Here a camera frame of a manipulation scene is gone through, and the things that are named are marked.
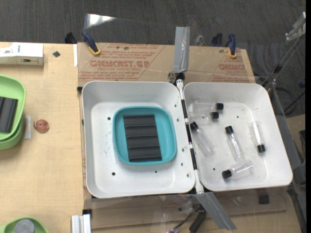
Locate black grooved holder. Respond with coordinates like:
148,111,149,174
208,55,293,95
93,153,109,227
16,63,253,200
122,114,163,163
0,96,19,133

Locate thin black and white rod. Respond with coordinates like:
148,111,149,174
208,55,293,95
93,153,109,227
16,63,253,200
176,79,205,196

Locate blue plate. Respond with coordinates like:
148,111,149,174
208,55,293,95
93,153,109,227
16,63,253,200
112,106,177,166

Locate clear bottle with black cap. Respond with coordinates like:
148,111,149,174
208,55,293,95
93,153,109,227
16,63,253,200
192,101,225,112
248,121,266,153
221,160,254,180
188,111,220,124
225,125,244,161
190,121,215,155

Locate brown cardboard board red print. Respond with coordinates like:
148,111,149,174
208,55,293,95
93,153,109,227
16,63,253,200
76,42,288,230

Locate white plastic tray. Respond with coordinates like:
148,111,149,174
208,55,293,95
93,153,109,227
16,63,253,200
182,82,294,192
81,81,196,199

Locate brown round disc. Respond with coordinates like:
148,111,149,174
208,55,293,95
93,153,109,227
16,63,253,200
33,119,50,133

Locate white cardboard box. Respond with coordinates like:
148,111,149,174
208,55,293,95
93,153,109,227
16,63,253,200
0,42,44,66

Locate green plate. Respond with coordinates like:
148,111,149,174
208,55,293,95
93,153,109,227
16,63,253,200
0,216,51,233
0,124,24,151
0,73,27,141

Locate grey round can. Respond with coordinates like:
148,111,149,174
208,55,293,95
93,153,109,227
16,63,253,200
15,218,35,233

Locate black block with thin wires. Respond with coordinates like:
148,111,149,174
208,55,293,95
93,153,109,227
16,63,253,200
167,72,186,83

